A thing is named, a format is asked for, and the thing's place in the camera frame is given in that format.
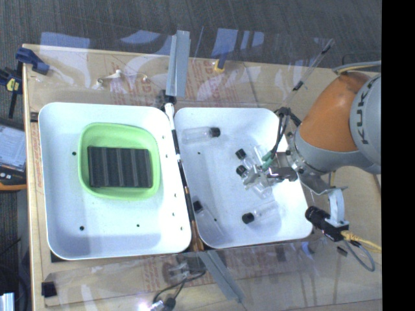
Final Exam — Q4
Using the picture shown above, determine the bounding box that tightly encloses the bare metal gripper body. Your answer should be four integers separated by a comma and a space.
271, 152, 300, 183

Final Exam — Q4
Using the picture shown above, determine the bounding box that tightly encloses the clear bottle with black cap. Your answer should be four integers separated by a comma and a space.
235, 144, 264, 162
192, 200, 225, 240
235, 164, 257, 179
181, 126, 222, 146
241, 202, 280, 225

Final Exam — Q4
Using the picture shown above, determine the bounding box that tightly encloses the white plastic tray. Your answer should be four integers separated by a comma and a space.
173, 106, 314, 250
38, 101, 193, 261

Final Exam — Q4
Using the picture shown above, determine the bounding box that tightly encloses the thin black and white rod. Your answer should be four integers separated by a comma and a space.
163, 102, 204, 251

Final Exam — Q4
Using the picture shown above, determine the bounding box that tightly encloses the black ribbed rack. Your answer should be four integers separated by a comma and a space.
86, 145, 154, 189

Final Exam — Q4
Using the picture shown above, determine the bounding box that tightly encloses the green plastic bowl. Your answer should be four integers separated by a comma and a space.
77, 122, 162, 202

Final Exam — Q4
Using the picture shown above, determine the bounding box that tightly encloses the brown cardboard board red print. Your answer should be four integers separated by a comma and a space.
21, 43, 382, 311

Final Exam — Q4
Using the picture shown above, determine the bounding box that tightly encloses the black cylinder on white bracket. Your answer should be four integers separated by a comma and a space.
304, 188, 351, 242

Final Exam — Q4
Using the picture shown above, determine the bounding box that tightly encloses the black block with thin wires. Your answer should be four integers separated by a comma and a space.
156, 90, 178, 109
184, 253, 208, 275

